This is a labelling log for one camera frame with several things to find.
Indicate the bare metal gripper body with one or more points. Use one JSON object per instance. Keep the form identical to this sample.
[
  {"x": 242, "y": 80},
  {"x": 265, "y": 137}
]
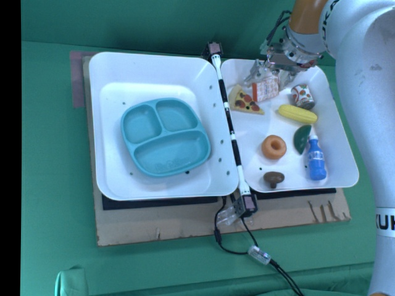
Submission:
[{"x": 285, "y": 59}]

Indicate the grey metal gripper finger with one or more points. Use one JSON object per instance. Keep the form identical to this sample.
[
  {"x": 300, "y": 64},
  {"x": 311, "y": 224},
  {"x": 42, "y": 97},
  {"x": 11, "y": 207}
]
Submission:
[
  {"x": 256, "y": 71},
  {"x": 285, "y": 79}
]

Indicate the orange and white carton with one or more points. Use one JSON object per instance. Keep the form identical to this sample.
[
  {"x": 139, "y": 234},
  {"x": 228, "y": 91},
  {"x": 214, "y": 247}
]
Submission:
[{"x": 264, "y": 89}]

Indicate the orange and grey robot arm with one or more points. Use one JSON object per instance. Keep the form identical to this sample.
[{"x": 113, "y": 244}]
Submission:
[{"x": 364, "y": 72}]

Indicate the red and white can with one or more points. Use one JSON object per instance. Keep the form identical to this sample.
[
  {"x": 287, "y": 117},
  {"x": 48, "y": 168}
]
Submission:
[{"x": 302, "y": 97}]

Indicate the toy pizza slice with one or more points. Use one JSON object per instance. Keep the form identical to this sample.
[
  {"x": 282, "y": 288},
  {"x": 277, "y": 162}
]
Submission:
[{"x": 243, "y": 103}]

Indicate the yellow corn cob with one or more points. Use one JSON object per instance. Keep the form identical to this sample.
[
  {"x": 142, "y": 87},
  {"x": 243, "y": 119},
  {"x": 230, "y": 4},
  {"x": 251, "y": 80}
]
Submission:
[{"x": 297, "y": 114}]

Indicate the white plastic tray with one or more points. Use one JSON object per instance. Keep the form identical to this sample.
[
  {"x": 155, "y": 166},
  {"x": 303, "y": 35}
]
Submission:
[
  {"x": 148, "y": 72},
  {"x": 277, "y": 125}
]

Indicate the black and white thin rod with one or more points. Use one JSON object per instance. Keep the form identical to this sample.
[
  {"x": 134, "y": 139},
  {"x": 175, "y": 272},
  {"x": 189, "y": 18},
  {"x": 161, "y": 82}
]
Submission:
[{"x": 230, "y": 122}]

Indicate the dark green half-round slice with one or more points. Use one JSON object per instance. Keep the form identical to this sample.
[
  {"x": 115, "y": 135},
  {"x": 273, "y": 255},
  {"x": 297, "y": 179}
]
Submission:
[{"x": 300, "y": 139}]

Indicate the orange doughnut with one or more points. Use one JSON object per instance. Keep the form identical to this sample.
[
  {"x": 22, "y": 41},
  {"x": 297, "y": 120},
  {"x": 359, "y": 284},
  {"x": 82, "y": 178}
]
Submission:
[{"x": 268, "y": 151}]

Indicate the blue bottle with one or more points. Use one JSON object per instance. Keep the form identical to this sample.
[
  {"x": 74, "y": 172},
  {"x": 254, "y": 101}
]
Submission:
[{"x": 316, "y": 162}]

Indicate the brown mushroom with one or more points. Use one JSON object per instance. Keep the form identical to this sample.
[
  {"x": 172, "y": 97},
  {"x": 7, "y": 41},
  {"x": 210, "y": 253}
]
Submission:
[{"x": 273, "y": 177}]

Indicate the blue divided plate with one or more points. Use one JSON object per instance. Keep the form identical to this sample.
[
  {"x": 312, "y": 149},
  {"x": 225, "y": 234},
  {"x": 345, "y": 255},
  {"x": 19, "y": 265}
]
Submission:
[{"x": 166, "y": 140}]

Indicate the brown cardboard board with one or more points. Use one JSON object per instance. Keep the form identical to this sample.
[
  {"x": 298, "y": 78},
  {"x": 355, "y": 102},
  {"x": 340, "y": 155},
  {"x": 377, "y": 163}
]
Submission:
[{"x": 172, "y": 220}]

